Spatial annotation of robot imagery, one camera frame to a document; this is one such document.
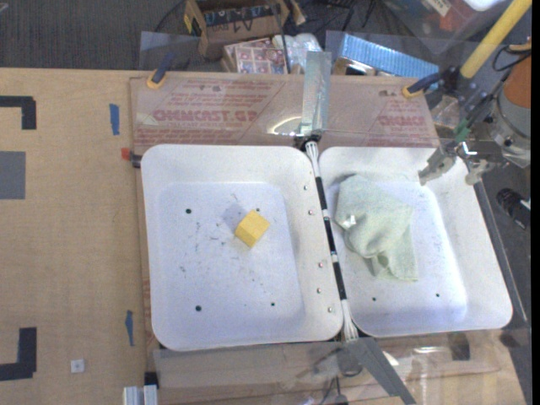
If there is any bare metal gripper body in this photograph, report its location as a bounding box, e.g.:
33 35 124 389
453 118 532 170

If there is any pale green cloth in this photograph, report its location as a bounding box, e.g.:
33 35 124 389
333 173 420 283

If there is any white plastic tray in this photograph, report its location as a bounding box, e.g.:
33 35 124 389
139 143 344 352
317 145 515 338

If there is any thin black and white rod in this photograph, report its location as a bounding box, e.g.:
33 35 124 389
304 140 360 344

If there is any yellow cube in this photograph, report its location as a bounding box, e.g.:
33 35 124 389
234 208 272 249

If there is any brown cardboard board red print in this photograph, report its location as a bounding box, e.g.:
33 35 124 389
127 75 521 397

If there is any brown cardboard box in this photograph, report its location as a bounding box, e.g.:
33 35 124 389
183 0 292 62

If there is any black cylinder on white bracket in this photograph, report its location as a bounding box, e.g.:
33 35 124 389
496 187 532 230

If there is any black block with thin wires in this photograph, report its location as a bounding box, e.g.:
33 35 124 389
294 128 325 151

